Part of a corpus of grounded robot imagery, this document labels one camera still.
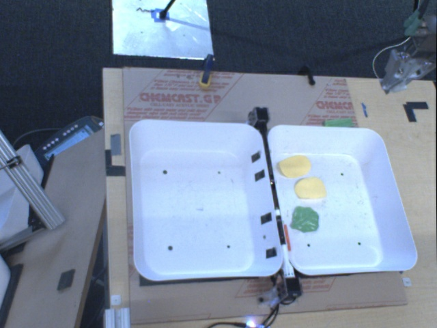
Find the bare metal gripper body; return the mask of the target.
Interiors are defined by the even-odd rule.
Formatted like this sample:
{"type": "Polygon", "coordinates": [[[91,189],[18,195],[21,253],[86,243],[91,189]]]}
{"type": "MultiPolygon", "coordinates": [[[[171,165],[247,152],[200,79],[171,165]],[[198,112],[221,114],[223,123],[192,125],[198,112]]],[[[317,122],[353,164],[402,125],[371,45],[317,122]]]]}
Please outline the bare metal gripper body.
{"type": "Polygon", "coordinates": [[[436,16],[425,16],[412,37],[413,57],[431,57],[436,53],[436,16]]]}

